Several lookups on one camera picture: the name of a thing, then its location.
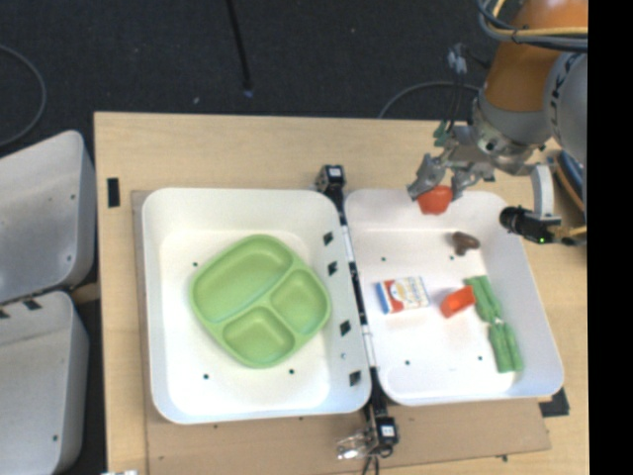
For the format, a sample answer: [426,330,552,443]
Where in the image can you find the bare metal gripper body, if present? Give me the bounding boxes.
[435,125,539,182]

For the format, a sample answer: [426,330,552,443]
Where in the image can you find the red toy tomato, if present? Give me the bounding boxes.
[416,184,454,216]

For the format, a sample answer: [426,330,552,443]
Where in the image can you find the brown rounded toy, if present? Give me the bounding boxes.
[450,231,482,257]

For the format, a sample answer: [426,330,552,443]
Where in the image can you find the orange red toy cup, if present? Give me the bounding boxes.
[439,285,477,320]

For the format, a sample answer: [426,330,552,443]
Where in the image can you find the red white blue carton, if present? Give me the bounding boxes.
[374,275,431,316]

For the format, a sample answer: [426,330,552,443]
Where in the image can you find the thin black and white rod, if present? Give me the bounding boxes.
[329,185,385,426]

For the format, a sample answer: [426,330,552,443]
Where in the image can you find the green toy bean bunch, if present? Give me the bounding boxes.
[463,274,525,374]

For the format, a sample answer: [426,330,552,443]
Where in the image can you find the white plastic tray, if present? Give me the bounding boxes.
[343,187,566,408]
[141,187,373,426]

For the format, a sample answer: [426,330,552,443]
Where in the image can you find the green divided plate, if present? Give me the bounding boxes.
[188,234,332,370]

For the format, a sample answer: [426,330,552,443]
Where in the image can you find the black cylinder on white bracket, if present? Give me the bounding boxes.
[498,163,563,244]

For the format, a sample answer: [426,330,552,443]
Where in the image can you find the black block with wires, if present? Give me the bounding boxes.
[371,415,400,448]
[315,163,346,193]

